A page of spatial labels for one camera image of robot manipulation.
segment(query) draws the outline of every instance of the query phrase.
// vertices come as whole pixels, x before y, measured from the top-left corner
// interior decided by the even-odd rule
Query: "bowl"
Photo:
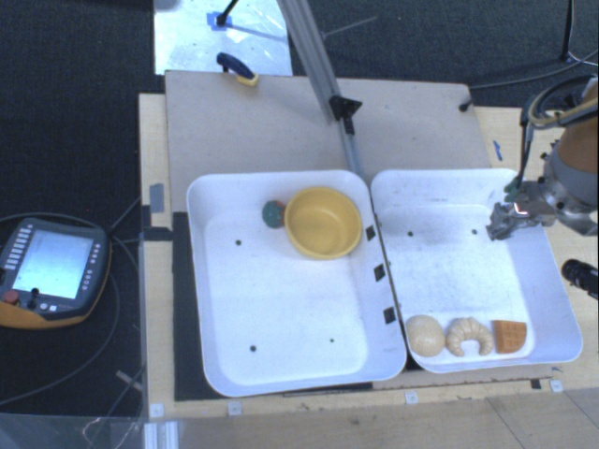
[[[296,249],[315,259],[334,259],[358,246],[362,220],[354,202],[327,187],[296,193],[285,208],[285,230]]]

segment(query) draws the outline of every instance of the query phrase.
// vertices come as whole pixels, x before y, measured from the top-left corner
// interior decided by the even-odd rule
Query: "black carpet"
[[[567,0],[310,0],[330,32],[338,77],[489,83],[563,68]],[[0,0],[0,218],[66,213],[111,226],[139,197],[138,94],[164,91],[153,74],[153,0]],[[597,0],[577,0],[572,50],[597,46]],[[294,72],[302,74],[293,54]],[[472,91],[477,105],[521,106],[568,76]],[[0,244],[12,230],[0,227]],[[136,238],[140,209],[117,228]],[[106,414],[141,364],[138,276],[116,248],[120,315],[106,351],[77,376],[28,398],[7,399],[76,369],[101,346],[115,318],[109,285],[86,322],[28,332],[0,328],[0,412]],[[114,415],[133,415],[129,391]]]

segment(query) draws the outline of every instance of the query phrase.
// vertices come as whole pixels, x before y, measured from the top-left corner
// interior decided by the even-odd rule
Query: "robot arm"
[[[597,210],[597,78],[586,84],[578,106],[552,116],[544,109],[552,94],[572,84],[580,85],[580,79],[544,91],[522,111],[520,172],[505,188],[506,204],[495,204],[487,226],[491,239],[506,239],[519,228],[549,226],[556,220],[583,236],[597,235],[597,223],[590,217]],[[566,129],[544,157],[543,175],[524,181],[534,130],[554,126]]]

